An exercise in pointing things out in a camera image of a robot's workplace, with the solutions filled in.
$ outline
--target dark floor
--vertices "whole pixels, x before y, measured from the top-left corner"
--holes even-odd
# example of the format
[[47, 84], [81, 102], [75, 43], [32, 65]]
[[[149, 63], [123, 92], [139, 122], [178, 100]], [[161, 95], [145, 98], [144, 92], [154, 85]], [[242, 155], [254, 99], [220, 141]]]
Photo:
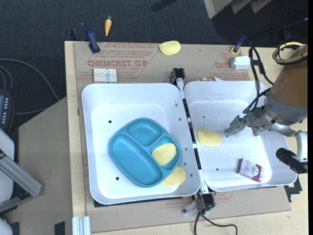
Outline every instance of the dark floor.
[[[155, 10], [163, 0], [0, 0], [0, 58], [17, 59], [37, 68], [51, 83], [58, 98], [66, 96], [64, 41], [75, 27], [83, 36], [91, 27], [98, 41], [182, 44], [235, 44], [241, 34], [252, 36], [308, 17], [308, 0], [274, 0], [257, 14], [250, 5], [233, 14], [225, 8], [208, 18], [204, 0], [178, 0]], [[105, 18], [114, 21], [109, 37], [103, 35]], [[276, 31], [244, 46], [273, 47], [290, 40], [307, 43], [308, 22], [291, 29], [291, 37]], [[22, 114], [48, 107], [55, 95], [33, 68], [2, 62], [14, 81], [15, 117], [12, 129], [37, 113]], [[0, 69], [0, 88], [11, 85], [7, 72]]]

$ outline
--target carrot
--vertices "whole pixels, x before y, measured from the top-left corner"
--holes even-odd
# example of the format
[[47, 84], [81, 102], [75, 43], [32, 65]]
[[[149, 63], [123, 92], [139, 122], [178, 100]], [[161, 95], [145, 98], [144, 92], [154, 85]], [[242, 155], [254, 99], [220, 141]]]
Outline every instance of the carrot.
[[112, 26], [112, 20], [111, 20], [111, 16], [108, 16], [108, 18], [106, 19], [105, 23], [104, 23], [104, 31], [106, 33], [106, 37], [109, 34], [109, 31], [111, 29]]

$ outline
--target black device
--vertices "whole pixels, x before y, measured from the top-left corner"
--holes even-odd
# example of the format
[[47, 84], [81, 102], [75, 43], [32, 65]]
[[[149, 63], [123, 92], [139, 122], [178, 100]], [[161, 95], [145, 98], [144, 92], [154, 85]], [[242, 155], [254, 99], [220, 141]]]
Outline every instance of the black device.
[[0, 128], [7, 132], [13, 115], [12, 95], [8, 90], [0, 89]]

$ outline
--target white tray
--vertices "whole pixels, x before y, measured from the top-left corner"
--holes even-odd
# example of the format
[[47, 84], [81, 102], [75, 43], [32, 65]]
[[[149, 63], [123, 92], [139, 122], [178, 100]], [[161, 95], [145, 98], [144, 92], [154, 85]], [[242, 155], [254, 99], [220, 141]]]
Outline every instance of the white tray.
[[[199, 190], [198, 168], [177, 87], [167, 83], [92, 84], [83, 90], [82, 103], [90, 191], [97, 202], [110, 205], [171, 198], [193, 195]], [[109, 156], [111, 137], [130, 121], [143, 117], [160, 124], [180, 145], [178, 166], [185, 170], [186, 180], [179, 187], [140, 187], [124, 176]]]
[[[263, 131], [255, 137], [246, 127], [226, 137], [224, 129], [256, 97], [254, 81], [190, 82], [185, 88], [191, 122], [196, 137], [205, 183], [215, 191], [271, 187], [292, 184], [297, 174], [276, 158], [279, 148], [288, 149], [285, 137], [274, 131]], [[264, 104], [264, 97], [258, 106]], [[197, 132], [206, 128], [222, 134], [218, 146], [199, 142]], [[260, 183], [237, 174], [239, 159], [245, 158], [264, 167]]]

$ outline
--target toy carrot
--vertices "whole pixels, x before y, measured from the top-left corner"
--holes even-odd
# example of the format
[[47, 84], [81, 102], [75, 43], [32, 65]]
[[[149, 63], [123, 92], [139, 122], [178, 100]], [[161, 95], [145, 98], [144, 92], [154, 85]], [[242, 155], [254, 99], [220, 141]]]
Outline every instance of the toy carrot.
[[109, 34], [109, 31], [111, 29], [111, 26], [112, 26], [112, 20], [111, 20], [111, 16], [108, 16], [108, 18], [106, 19], [105, 23], [104, 23], [104, 30], [105, 30], [105, 33], [106, 33], [106, 37], [108, 36]]

